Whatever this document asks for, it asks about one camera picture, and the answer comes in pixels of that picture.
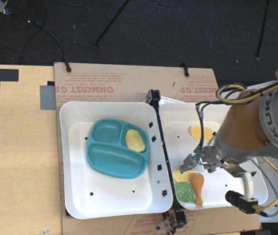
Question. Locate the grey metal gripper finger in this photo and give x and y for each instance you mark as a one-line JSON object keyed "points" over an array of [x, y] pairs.
{"points": [[185, 168], [190, 158]]}

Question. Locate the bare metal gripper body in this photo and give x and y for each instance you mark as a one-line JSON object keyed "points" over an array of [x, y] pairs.
{"points": [[211, 158]]}

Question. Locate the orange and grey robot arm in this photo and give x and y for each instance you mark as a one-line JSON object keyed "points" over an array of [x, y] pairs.
{"points": [[244, 128]]}

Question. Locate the yellow round toy slice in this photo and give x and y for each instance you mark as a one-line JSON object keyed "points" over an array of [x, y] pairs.
{"points": [[179, 176]]}

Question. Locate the brown toy chicken drumstick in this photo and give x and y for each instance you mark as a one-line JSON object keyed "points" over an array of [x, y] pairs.
{"points": [[197, 182]]}

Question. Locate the green toy lettuce leaf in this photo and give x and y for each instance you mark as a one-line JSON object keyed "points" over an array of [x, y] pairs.
{"points": [[185, 192]]}

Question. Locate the yellow oval toy slice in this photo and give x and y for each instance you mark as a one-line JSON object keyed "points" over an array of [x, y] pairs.
{"points": [[135, 141], [196, 132]]}

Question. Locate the thin black rod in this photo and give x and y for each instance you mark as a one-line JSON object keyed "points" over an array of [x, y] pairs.
{"points": [[164, 146]]}

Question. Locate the white plastic tray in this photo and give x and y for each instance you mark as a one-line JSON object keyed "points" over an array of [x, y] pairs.
{"points": [[109, 195], [217, 195]]}

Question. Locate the white printed paper label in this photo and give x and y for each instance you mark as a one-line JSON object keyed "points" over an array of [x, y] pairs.
{"points": [[172, 100]]}

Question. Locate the blue divided plate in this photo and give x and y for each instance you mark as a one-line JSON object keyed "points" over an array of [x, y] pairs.
{"points": [[114, 158]]}

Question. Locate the brown cardboard board red print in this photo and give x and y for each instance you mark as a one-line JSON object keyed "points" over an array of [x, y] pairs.
{"points": [[129, 82]]}

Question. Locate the black cylinder on white bracket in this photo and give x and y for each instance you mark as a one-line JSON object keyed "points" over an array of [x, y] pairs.
{"points": [[241, 201]]}

